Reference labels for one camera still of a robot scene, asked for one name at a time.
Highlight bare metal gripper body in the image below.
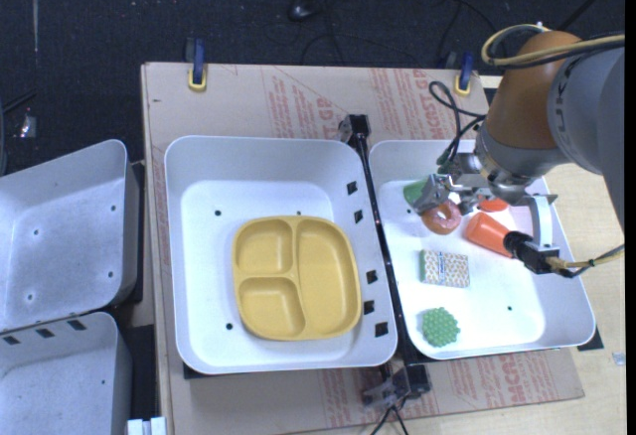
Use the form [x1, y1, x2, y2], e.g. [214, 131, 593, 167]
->
[446, 152, 532, 207]

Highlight green cup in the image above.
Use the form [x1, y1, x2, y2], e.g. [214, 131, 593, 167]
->
[401, 177, 431, 209]

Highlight small orange-red object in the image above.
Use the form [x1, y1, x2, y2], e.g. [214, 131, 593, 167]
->
[477, 197, 510, 214]

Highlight brown doughnut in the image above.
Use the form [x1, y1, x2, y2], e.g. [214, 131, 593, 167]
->
[420, 199, 464, 236]

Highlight thin black rod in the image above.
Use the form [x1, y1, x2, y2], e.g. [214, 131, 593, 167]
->
[355, 134, 414, 365]

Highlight green and orange printed carton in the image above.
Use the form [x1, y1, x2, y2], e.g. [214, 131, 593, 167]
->
[418, 248, 471, 290]

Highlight white plastic tray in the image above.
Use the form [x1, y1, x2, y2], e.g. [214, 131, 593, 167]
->
[368, 139, 597, 362]
[163, 134, 399, 376]

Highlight green grapes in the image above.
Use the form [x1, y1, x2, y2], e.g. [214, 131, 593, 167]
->
[421, 306, 461, 349]

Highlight yellow divided plate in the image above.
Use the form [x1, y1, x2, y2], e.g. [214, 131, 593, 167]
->
[231, 215, 364, 343]

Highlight brown cardboard board red print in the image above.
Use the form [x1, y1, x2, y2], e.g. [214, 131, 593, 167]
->
[140, 62, 586, 435]

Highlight black cylinder on white bracket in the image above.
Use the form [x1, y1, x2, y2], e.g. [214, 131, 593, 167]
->
[502, 193, 562, 276]

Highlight black block with thin wires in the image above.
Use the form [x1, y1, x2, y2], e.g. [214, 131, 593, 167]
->
[339, 113, 372, 144]
[361, 362, 431, 407]

